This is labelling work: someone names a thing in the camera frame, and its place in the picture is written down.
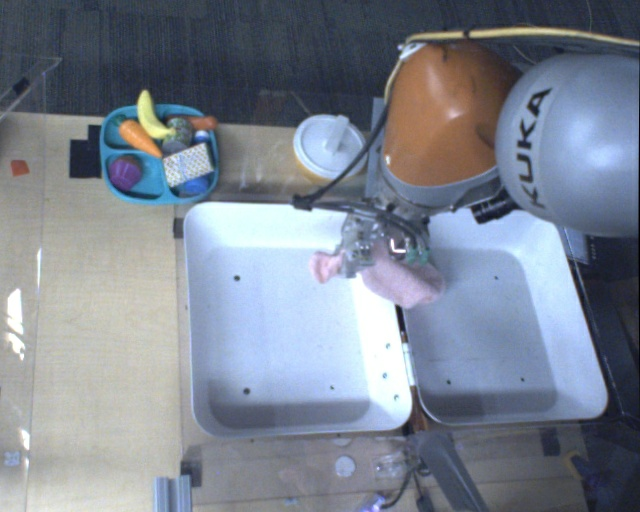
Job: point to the small grey can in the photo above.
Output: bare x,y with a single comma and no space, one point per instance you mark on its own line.
179,134

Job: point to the pink cloth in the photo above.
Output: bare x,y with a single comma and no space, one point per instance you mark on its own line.
410,287

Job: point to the orange sausage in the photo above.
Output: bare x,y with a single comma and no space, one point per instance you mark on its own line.
205,122

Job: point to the orange carrot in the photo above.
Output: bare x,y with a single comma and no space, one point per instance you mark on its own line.
139,137

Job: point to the purple grapes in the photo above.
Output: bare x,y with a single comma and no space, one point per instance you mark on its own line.
125,173

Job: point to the yellow cup with white lid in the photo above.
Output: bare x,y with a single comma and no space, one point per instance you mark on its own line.
327,145

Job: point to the clear plastic bottle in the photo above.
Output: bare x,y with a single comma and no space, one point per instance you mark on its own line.
392,466

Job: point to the blue divided plate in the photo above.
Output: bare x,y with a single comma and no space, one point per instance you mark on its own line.
150,187

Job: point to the black cylinder on white bracket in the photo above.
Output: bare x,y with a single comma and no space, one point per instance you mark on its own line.
494,208

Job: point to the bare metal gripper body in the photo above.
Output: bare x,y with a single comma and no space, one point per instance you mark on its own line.
361,239

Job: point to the white plastic tray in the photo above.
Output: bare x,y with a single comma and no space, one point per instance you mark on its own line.
280,330
495,345

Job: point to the yellow banana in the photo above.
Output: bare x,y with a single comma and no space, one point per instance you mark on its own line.
149,121

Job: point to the patterned white carton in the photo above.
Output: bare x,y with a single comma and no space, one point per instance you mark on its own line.
189,164

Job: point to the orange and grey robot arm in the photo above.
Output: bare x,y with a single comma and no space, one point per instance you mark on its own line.
565,145

